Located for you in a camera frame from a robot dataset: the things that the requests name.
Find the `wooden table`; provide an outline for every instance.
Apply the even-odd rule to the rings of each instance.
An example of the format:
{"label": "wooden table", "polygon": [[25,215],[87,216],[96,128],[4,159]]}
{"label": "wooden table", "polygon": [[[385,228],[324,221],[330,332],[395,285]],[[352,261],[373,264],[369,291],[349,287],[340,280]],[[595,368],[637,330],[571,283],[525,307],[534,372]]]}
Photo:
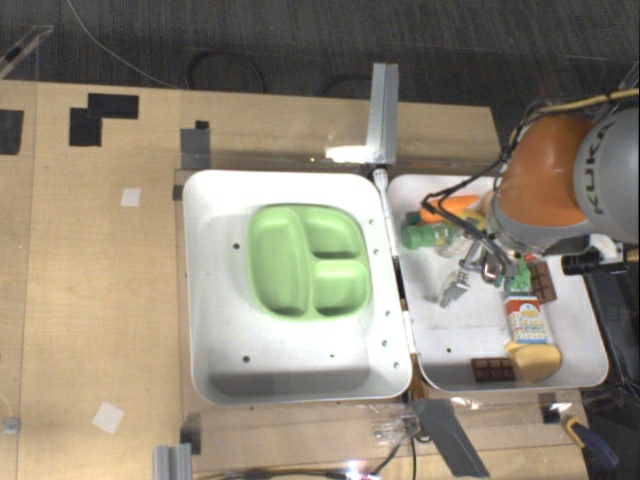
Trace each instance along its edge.
{"label": "wooden table", "polygon": [[[138,95],[139,117],[104,119],[102,147],[70,147],[69,109],[86,107],[89,92]],[[209,121],[214,158],[326,168],[326,146],[364,144],[368,103],[2,81],[0,109],[25,112],[20,154],[0,156],[0,392],[2,415],[22,422],[17,437],[0,435],[0,477],[150,479],[154,446],[175,445],[183,418],[172,200],[180,129]],[[496,154],[488,109],[400,104],[403,166],[470,172]],[[126,188],[141,189],[139,206],[121,206]],[[461,414],[489,471],[584,478],[578,448],[559,426],[542,425],[527,396]],[[584,419],[578,394],[562,396]],[[529,399],[534,410],[523,411]],[[103,401],[124,411],[113,435],[92,424]],[[278,443],[256,451],[251,441],[274,434],[245,440],[243,428],[229,431],[230,462],[257,453],[281,463]],[[315,438],[330,442],[325,430]],[[433,445],[419,453],[418,478],[450,477]],[[385,478],[410,477],[407,450],[399,455]],[[312,451],[300,459],[320,460]]]}

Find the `gray carpet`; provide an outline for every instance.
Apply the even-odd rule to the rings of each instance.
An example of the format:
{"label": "gray carpet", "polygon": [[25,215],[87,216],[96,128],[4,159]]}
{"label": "gray carpet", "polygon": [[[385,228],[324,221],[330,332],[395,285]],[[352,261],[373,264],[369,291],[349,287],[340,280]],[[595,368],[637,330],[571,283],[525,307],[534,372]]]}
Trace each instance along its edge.
{"label": "gray carpet", "polygon": [[[503,136],[532,99],[612,88],[638,58],[639,0],[72,1],[101,41],[172,85],[203,49],[249,55],[276,94],[315,95],[337,74],[398,62],[402,100],[489,105]],[[63,0],[0,0],[2,49],[33,24],[56,27],[40,79],[154,85],[97,49]],[[203,60],[194,80],[257,90],[228,57]],[[327,95],[367,92],[346,81]]]}

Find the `black strip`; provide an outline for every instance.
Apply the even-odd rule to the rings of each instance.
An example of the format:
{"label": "black strip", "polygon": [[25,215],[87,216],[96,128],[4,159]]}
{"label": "black strip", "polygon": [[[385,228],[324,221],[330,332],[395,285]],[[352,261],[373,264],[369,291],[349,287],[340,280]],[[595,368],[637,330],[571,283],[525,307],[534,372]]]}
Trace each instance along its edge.
{"label": "black strip", "polygon": [[184,189],[183,185],[174,185],[173,186],[172,199],[174,201],[182,201],[182,190],[183,189]]}
{"label": "black strip", "polygon": [[398,295],[400,299],[407,300],[407,292],[404,289],[404,280],[402,278],[402,269],[400,268],[400,259],[397,257],[392,258],[393,269],[396,273],[396,284],[398,285]]}
{"label": "black strip", "polygon": [[181,168],[189,171],[211,167],[211,146],[209,130],[180,130]]}
{"label": "black strip", "polygon": [[199,429],[181,428],[180,444],[191,445],[191,455],[200,455],[202,450],[202,436]]}
{"label": "black strip", "polygon": [[556,404],[555,393],[540,393],[538,395],[538,403],[540,404],[540,413],[542,414],[542,422],[545,425],[560,423],[560,411],[554,408]]}
{"label": "black strip", "polygon": [[7,62],[11,62],[21,53],[22,53],[22,48],[20,46],[15,46],[5,54],[4,58]]}
{"label": "black strip", "polygon": [[89,108],[101,117],[138,119],[138,96],[89,93]]}
{"label": "black strip", "polygon": [[69,146],[102,146],[102,120],[88,108],[72,108]]}
{"label": "black strip", "polygon": [[22,110],[0,110],[0,155],[17,155],[22,143]]}

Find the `green plate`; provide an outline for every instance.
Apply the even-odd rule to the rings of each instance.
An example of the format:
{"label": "green plate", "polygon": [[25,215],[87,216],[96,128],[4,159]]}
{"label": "green plate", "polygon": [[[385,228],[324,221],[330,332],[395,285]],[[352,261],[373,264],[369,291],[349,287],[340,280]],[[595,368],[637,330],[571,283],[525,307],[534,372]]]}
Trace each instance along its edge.
{"label": "green plate", "polygon": [[343,211],[311,205],[263,208],[249,223],[247,248],[253,296],[273,316],[337,317],[369,303],[364,238]]}

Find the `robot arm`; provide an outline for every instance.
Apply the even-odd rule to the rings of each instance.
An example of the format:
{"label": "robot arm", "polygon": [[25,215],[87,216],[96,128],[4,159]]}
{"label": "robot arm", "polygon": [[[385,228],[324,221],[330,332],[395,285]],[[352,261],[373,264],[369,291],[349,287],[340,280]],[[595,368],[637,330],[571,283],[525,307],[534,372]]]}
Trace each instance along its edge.
{"label": "robot arm", "polygon": [[561,114],[523,134],[488,215],[505,249],[541,253],[593,233],[638,243],[638,109],[597,125]]}

